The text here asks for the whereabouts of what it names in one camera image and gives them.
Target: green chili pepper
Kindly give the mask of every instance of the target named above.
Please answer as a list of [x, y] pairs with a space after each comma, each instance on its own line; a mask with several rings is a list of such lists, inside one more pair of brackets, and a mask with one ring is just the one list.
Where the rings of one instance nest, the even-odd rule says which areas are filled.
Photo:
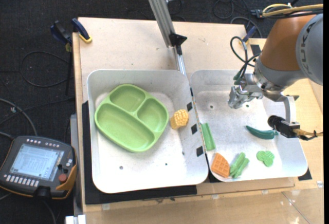
[[255, 128], [252, 128], [248, 125], [246, 125], [246, 128], [249, 132], [251, 132], [254, 136], [261, 138], [261, 139], [273, 139], [274, 136], [277, 136], [279, 133], [275, 130], [265, 130], [261, 131]]

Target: clamp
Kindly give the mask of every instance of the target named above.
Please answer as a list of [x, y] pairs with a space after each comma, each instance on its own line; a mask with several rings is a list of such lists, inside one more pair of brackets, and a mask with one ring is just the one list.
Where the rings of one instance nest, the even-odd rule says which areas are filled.
[[[76, 18], [73, 18], [71, 20], [71, 23], [73, 24], [74, 32], [79, 32], [79, 37], [85, 43], [92, 42], [92, 37], [88, 34], [86, 29], [83, 27], [83, 25]], [[66, 80], [66, 91], [65, 91], [65, 95], [68, 95], [69, 80], [70, 80], [70, 77], [71, 77], [71, 66], [72, 66], [72, 63], [73, 63], [72, 37], [67, 32], [67, 30], [65, 28], [63, 28], [63, 26], [60, 24], [59, 21], [55, 21], [55, 23], [50, 27], [50, 32], [56, 40], [58, 40], [59, 42], [65, 44], [66, 51], [70, 53], [69, 66], [68, 66], [68, 72], [67, 72], [67, 80]]]

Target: metal stand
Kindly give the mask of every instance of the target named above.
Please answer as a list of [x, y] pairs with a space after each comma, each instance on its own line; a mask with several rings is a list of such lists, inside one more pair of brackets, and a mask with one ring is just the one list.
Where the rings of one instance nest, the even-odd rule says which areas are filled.
[[181, 44], [187, 37], [176, 34], [170, 18], [166, 0], [149, 0], [152, 11], [160, 28], [162, 37], [167, 47], [172, 46], [178, 70], [186, 76]]

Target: metal pole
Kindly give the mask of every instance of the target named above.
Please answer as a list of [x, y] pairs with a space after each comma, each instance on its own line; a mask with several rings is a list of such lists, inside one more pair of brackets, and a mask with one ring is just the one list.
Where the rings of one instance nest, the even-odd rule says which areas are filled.
[[155, 15], [156, 21], [158, 23], [158, 26], [160, 28], [162, 37], [164, 39], [164, 42], [167, 47], [172, 46], [176, 58], [176, 64], [178, 70], [186, 75], [184, 60], [182, 58], [182, 55], [179, 55], [177, 53], [177, 48], [174, 44], [171, 44], [171, 41], [169, 39], [169, 35], [176, 33], [172, 20], [170, 18], [170, 13], [168, 10], [167, 2], [166, 0], [149, 0], [149, 3], [151, 5], [152, 11]]

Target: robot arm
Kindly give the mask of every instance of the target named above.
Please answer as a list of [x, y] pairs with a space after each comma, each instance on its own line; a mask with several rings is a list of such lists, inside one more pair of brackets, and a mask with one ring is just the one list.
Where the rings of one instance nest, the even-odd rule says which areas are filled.
[[323, 85], [323, 14], [277, 20], [256, 60], [254, 72], [245, 73], [237, 86], [232, 86], [228, 104], [237, 109], [245, 102], [263, 97], [284, 102], [286, 119], [272, 117], [268, 123], [274, 129], [283, 123], [287, 128], [281, 134], [296, 137], [297, 97], [284, 96], [283, 91], [305, 78]]

